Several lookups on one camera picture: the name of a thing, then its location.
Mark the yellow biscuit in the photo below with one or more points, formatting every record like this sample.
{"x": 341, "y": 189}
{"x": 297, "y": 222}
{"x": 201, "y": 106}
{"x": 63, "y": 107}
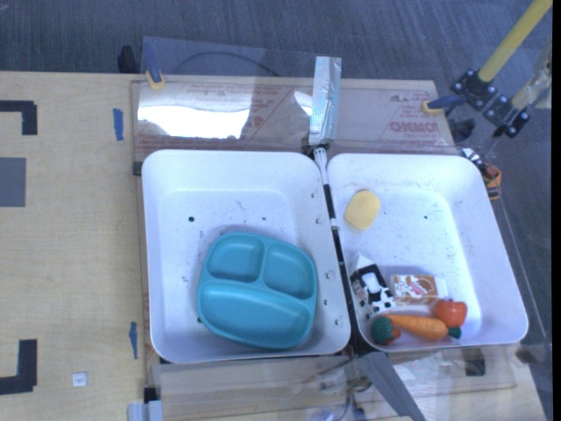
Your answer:
{"x": 362, "y": 209}

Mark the white plastic tray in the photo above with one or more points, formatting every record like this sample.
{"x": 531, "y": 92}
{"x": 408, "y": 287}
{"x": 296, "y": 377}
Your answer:
{"x": 184, "y": 182}
{"x": 438, "y": 200}

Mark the teal divided plate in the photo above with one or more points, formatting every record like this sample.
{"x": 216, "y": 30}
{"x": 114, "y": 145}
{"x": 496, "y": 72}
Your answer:
{"x": 258, "y": 296}

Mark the brown cardboard board red print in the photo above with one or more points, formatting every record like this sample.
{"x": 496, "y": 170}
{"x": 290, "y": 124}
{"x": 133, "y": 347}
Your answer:
{"x": 372, "y": 123}

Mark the black and white milk carton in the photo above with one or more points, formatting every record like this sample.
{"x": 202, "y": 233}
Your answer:
{"x": 372, "y": 290}

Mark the orange and white carton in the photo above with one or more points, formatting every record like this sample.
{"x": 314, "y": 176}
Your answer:
{"x": 414, "y": 287}

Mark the orange carrot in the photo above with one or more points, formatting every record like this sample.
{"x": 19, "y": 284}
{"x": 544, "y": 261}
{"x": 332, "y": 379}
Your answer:
{"x": 421, "y": 325}

